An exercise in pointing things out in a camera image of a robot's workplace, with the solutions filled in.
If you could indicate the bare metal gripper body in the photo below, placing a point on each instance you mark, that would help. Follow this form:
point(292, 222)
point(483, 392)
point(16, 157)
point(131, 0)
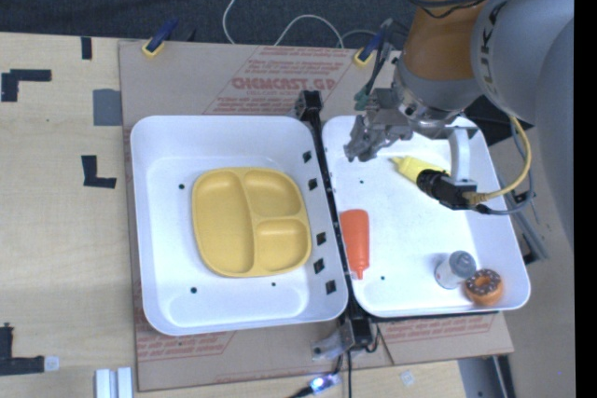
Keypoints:
point(389, 114)

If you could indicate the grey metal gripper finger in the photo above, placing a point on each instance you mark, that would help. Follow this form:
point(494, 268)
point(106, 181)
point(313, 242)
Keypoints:
point(353, 140)
point(373, 144)

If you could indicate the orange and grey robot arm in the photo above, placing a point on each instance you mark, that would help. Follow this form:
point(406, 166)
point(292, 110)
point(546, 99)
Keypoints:
point(508, 37)

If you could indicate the thin black rod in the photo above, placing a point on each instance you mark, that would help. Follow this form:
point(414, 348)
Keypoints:
point(332, 200)

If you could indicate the orange bottle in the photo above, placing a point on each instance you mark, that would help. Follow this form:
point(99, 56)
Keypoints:
point(356, 237)

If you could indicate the white plastic tray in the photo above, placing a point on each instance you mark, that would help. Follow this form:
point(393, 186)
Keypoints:
point(410, 247)
point(163, 247)

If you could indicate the yellow divided plate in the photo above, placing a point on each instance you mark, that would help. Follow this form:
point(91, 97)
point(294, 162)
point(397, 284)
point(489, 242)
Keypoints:
point(251, 221)

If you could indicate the brown cardboard board red print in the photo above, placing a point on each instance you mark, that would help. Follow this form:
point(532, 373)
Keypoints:
point(186, 79)

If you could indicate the brown doughnut with sprinkles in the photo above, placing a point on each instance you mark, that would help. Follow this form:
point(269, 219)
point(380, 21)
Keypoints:
point(484, 286)

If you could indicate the black cylinder on white bracket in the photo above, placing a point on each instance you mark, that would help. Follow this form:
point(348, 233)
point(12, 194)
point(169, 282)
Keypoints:
point(454, 186)

